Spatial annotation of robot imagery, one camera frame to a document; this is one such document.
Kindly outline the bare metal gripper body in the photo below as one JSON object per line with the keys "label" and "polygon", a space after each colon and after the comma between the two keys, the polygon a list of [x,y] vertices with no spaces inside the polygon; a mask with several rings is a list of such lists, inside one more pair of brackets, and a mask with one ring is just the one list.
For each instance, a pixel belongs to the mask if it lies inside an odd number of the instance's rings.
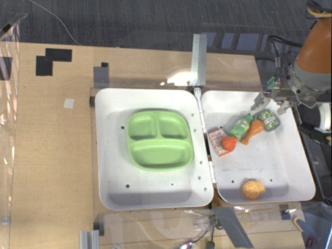
{"label": "bare metal gripper body", "polygon": [[315,91],[305,85],[296,76],[286,76],[275,78],[268,81],[268,91],[270,99],[276,103],[288,100],[292,102],[292,107],[303,104],[308,108],[315,108],[319,101],[319,91]]}

